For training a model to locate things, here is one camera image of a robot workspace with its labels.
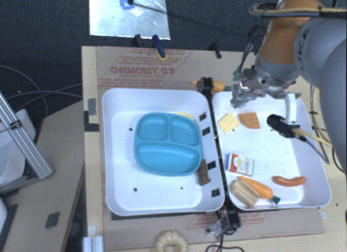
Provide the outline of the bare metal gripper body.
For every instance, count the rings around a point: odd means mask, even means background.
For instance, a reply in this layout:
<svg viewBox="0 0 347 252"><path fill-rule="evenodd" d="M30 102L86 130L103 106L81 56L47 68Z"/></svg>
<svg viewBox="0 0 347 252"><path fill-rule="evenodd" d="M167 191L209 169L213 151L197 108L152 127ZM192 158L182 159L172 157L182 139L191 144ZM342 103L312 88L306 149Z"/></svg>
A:
<svg viewBox="0 0 347 252"><path fill-rule="evenodd" d="M275 99L282 99L286 94L285 90L293 84L292 80L279 80L270 75L262 68L244 69L239 76L237 92L243 98L264 97L269 95Z"/></svg>

